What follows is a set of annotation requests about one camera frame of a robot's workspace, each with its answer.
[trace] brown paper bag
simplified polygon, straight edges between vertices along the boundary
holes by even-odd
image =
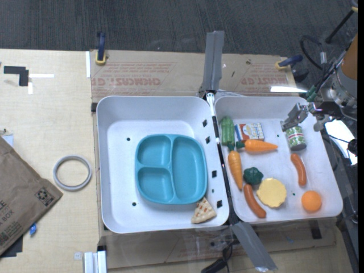
[[[0,255],[62,195],[0,136]]]

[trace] sausage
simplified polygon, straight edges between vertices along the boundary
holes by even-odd
[[[255,199],[253,194],[253,188],[250,184],[244,185],[244,195],[246,202],[248,203],[250,209],[255,213],[255,215],[259,218],[265,218],[267,213]]]
[[[291,154],[291,161],[297,169],[298,184],[300,186],[305,186],[307,183],[306,168],[301,160],[301,157],[298,154],[293,153]]]

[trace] white ring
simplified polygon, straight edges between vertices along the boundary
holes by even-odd
[[[64,162],[69,161],[69,160],[77,160],[77,161],[80,161],[80,162],[84,163],[85,166],[88,169],[88,176],[87,176],[86,180],[83,181],[79,185],[75,185],[75,186],[65,185],[65,184],[63,184],[58,179],[57,171],[58,171],[59,166],[61,166]],[[60,188],[62,188],[64,190],[67,190],[67,191],[77,191],[77,190],[80,190],[81,188],[83,188],[84,186],[86,186],[88,182],[90,182],[91,177],[92,177],[91,164],[84,157],[78,156],[78,155],[69,155],[69,156],[65,156],[65,157],[59,159],[58,162],[56,163],[55,167],[53,168],[53,178],[55,179],[56,184]]]

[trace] orange fruit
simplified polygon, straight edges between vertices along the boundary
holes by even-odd
[[[322,200],[320,194],[314,190],[303,193],[301,198],[302,206],[309,212],[316,212],[320,209]]]

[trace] green can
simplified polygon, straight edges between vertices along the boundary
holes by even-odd
[[[304,138],[302,127],[294,126],[286,130],[288,144],[291,151],[299,151],[306,148],[306,140]]]

